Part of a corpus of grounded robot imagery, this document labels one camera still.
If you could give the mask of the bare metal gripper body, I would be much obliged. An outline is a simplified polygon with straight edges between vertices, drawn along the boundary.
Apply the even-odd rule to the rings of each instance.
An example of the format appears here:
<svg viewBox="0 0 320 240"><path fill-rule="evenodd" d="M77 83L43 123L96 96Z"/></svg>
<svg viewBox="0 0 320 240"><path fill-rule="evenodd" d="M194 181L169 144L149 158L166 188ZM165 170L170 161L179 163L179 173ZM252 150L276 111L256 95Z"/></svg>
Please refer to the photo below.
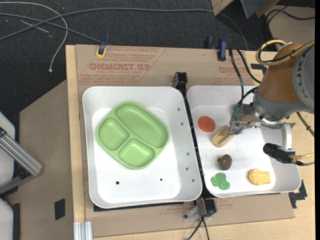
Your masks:
<svg viewBox="0 0 320 240"><path fill-rule="evenodd" d="M267 127L270 129L279 129L283 125L282 119L277 118L266 112L259 104L241 104L233 106L230 129L244 130L250 128Z"/></svg>

